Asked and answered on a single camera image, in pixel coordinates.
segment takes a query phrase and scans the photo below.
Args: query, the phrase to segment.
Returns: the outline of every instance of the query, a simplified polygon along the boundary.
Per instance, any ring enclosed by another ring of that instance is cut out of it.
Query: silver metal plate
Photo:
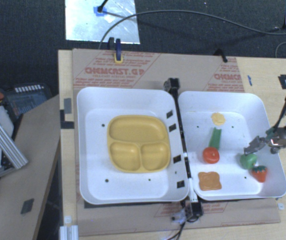
[[[104,0],[65,0],[66,39],[75,41],[101,41],[105,32],[121,20],[110,14],[95,13]],[[136,13],[134,0],[108,0],[104,11],[126,17]],[[125,20],[109,32],[109,37],[120,38],[125,44],[139,44],[139,30],[136,17]]]

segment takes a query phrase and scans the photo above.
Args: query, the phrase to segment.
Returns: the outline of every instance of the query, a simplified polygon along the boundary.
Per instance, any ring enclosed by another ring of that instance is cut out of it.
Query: yellow plate
[[[153,116],[114,117],[107,128],[107,146],[113,165],[127,173],[158,172],[171,159],[167,128]]]

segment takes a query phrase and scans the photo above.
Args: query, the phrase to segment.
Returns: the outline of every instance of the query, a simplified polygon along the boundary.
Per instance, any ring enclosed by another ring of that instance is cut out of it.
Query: black fabric
[[[135,0],[137,12],[195,10],[266,32],[282,27],[285,3],[286,0]],[[142,15],[138,27],[141,44],[123,45],[123,50],[212,55],[222,49],[226,56],[272,58],[277,45],[286,42],[286,36],[263,35],[191,14]],[[65,0],[0,0],[0,87],[41,82],[48,84],[55,95],[58,50],[97,47],[96,42],[65,40]],[[286,45],[280,47],[278,55],[286,58]]]

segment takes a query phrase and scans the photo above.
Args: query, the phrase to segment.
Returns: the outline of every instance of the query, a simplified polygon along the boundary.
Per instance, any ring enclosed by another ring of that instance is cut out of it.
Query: gray cable
[[[286,45],[286,42],[281,42],[275,49],[275,58],[278,57],[278,50],[282,45]]]
[[[211,15],[211,14],[208,14],[208,13],[205,13],[205,12],[199,12],[199,11],[194,11],[194,10],[176,10],[176,9],[175,10],[174,9],[170,9],[170,10],[151,10],[151,11],[143,11],[143,12],[138,12],[138,13],[135,13],[135,14],[131,14],[131,15],[127,16],[127,17],[124,17],[124,18],[120,19],[118,22],[116,22],[114,25],[112,25],[105,32],[104,36],[102,37],[102,39],[101,39],[101,41],[100,41],[100,43],[98,45],[98,49],[101,49],[103,40],[108,35],[108,33],[112,29],[114,29],[117,25],[119,25],[120,23],[122,23],[122,22],[124,22],[124,21],[126,21],[126,20],[128,20],[130,18],[136,17],[136,16],[145,15],[145,14],[159,14],[159,13],[185,13],[185,14],[203,15],[203,16],[207,16],[207,17],[210,17],[210,18],[214,18],[214,19],[220,20],[220,21],[228,22],[228,23],[236,25],[238,27],[241,27],[241,28],[244,28],[244,29],[247,29],[247,30],[250,30],[250,31],[254,31],[254,32],[257,32],[257,33],[265,34],[265,35],[272,35],[272,36],[285,36],[286,35],[286,33],[272,33],[272,32],[260,31],[260,30],[257,30],[255,28],[248,27],[248,26],[239,24],[237,22],[234,22],[234,21],[222,18],[222,17],[218,17],[218,16],[215,16],[215,15]]]

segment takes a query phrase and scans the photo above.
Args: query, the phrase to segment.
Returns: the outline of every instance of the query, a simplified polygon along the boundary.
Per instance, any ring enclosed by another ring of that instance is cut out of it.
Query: white tray
[[[160,119],[168,129],[171,161],[159,172],[129,173],[110,161],[107,145],[109,122],[121,115]],[[91,204],[174,202],[189,191],[176,107],[162,90],[87,87],[77,95],[80,192]],[[169,126],[176,129],[169,131]],[[174,163],[174,157],[181,161]]]
[[[256,136],[266,136],[270,128],[264,104],[250,93],[186,91],[178,99],[184,136],[193,177],[193,187],[205,200],[235,200],[281,197],[286,194],[286,177],[279,154],[270,148],[258,151],[257,164],[266,166],[266,181],[259,183],[240,165],[243,148]],[[221,113],[226,122],[216,126],[211,115]],[[222,129],[220,160],[215,164],[203,161],[202,153],[209,145],[213,128]],[[199,172],[217,172],[222,188],[202,191]]]

